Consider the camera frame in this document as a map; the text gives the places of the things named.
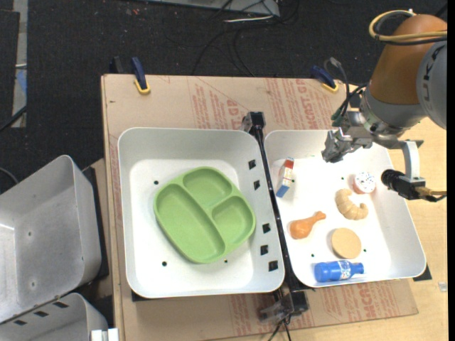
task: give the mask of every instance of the white tray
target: white tray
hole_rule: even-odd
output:
[[[0,323],[96,277],[92,185],[59,156],[0,195]]]
[[[133,128],[120,136],[118,149],[127,279],[135,293],[164,298],[267,293],[281,286],[284,265],[277,226],[259,145],[252,136],[233,130]],[[195,264],[179,254],[153,211],[154,193],[162,185],[200,166],[222,171],[257,219],[255,232],[243,245],[211,264]]]
[[[273,131],[264,140],[274,186],[285,158],[295,159],[295,183],[283,198],[277,198],[277,203],[296,277],[307,286],[322,287],[420,275],[426,259],[407,203],[380,181],[382,172],[393,168],[387,149],[373,144],[370,149],[349,153],[340,162],[326,163],[321,155],[326,136],[327,130]],[[376,177],[377,188],[371,195],[353,192],[350,199],[357,205],[364,202],[369,214],[363,220],[347,220],[336,207],[335,193],[341,188],[352,189],[353,176],[361,171]],[[326,219],[317,222],[307,238],[293,239],[287,225],[319,210]],[[314,264],[339,260],[330,245],[330,234],[339,227],[347,227],[360,237],[362,252],[351,261],[362,262],[365,273],[347,281],[319,283]]]
[[[58,301],[0,325],[1,341],[87,341],[93,330],[106,330],[105,317],[80,294]]]

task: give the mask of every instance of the yellow cable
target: yellow cable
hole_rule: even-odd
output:
[[[413,38],[436,38],[436,37],[447,37],[447,31],[430,31],[430,32],[423,32],[423,33],[415,33],[415,34],[402,34],[400,36],[383,36],[381,34],[378,34],[375,32],[375,25],[376,23],[389,15],[397,15],[398,13],[408,15],[408,16],[415,16],[417,15],[416,13],[413,13],[412,11],[407,11],[407,10],[391,10],[387,11],[385,13],[382,13],[378,16],[376,16],[370,23],[370,27],[368,29],[368,32],[370,35],[377,40],[381,41],[389,41],[389,42],[400,42],[403,40],[408,40],[408,39],[413,39]]]

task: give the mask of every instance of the cardboard sheet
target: cardboard sheet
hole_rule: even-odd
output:
[[[111,179],[108,188],[115,220],[111,242],[116,242],[112,248],[117,250],[114,261],[118,256],[118,269],[113,274],[117,327],[123,329],[126,341],[196,341],[270,333],[275,325],[258,318],[260,309],[273,304],[270,294],[132,300],[125,276],[117,141],[124,130],[140,126],[239,129],[242,118],[250,111],[264,112],[266,132],[331,129],[330,116],[346,92],[342,85],[335,94],[326,91],[317,80],[146,78],[151,94],[145,96],[136,90],[132,75],[102,78],[105,148]],[[292,318],[290,329],[418,313],[408,280],[319,288],[308,290],[306,295],[310,310]]]

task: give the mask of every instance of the blue plastic bottle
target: blue plastic bottle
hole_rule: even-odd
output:
[[[351,263],[348,260],[328,261],[314,266],[314,276],[318,282],[342,281],[354,274],[363,274],[362,263]]]

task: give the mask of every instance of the green divided tray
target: green divided tray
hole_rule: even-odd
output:
[[[195,263],[223,258],[256,226],[243,194],[211,167],[195,168],[167,182],[154,196],[154,212],[171,243]]]

